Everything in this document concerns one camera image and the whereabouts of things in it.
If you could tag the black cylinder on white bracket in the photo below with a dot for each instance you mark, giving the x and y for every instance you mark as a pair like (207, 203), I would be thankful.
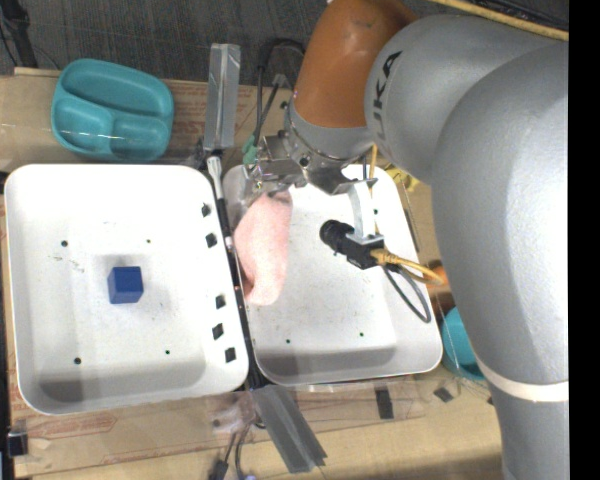
(357, 248)

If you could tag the teal bowl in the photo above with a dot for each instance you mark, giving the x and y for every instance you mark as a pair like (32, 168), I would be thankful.
(455, 340)

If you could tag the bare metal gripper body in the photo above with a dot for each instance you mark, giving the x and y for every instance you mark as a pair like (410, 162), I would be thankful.
(285, 163)

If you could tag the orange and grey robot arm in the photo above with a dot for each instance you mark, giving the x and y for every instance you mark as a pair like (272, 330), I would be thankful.
(480, 168)

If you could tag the blue cube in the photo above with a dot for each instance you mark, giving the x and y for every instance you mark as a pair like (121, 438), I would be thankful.
(125, 285)

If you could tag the white plastic tray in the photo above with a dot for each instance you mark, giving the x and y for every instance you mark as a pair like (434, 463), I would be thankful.
(130, 358)
(330, 308)

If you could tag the teal divided plate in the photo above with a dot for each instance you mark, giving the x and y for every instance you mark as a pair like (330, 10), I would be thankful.
(110, 98)

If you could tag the pink towel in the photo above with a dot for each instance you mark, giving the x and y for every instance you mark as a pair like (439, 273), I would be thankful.
(262, 248)

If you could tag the brown cardboard board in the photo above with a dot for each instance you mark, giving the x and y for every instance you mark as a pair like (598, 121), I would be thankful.
(25, 113)

